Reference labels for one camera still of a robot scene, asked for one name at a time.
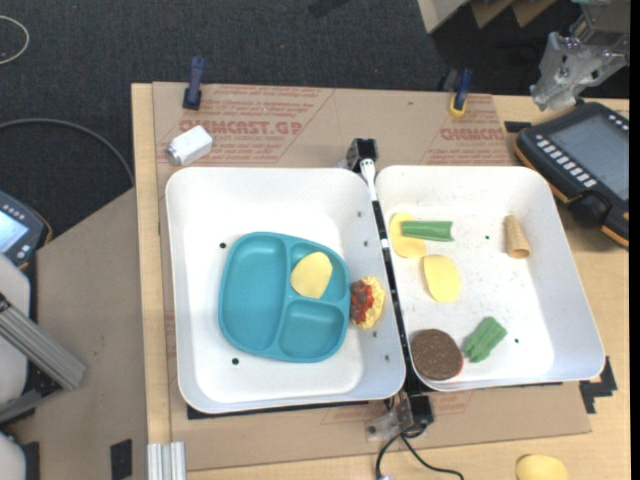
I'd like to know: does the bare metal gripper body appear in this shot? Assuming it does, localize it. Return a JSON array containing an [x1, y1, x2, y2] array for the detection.
[[571, 0, 631, 53]]

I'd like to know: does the tan ice cream cone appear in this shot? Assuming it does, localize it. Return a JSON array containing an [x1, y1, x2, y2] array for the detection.
[[503, 214, 531, 260]]

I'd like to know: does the green toy bean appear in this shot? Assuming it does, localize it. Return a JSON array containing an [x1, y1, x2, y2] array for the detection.
[[461, 316, 509, 364], [400, 220, 456, 243]]

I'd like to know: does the yellow oval crisp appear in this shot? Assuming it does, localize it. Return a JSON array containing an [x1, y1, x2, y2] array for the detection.
[[290, 251, 334, 300], [388, 211, 428, 259], [422, 253, 462, 304]]

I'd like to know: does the white plastic tray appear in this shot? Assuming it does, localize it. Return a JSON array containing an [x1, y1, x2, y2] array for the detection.
[[373, 164, 607, 394], [164, 166, 407, 415]]

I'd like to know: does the thin black and white rod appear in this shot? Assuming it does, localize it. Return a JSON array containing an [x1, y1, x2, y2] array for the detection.
[[359, 159, 412, 397]]

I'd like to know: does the brown cardboard board red print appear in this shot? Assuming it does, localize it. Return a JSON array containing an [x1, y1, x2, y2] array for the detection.
[[152, 81, 593, 472]]

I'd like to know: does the toy spaghetti with meatballs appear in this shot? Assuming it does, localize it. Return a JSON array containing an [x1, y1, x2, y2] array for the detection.
[[348, 275, 387, 331]]

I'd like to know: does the brown burger patty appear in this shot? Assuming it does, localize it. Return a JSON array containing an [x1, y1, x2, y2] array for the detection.
[[410, 328, 465, 382]]

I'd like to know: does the white small bottle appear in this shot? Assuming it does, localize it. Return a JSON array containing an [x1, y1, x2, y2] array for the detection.
[[165, 124, 214, 167]]

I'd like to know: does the blue divided plate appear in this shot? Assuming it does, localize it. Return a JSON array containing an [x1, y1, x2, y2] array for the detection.
[[217, 231, 351, 364]]

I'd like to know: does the yellow toy fruit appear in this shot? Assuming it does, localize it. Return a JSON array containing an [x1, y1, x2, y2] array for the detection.
[[514, 453, 569, 480]]

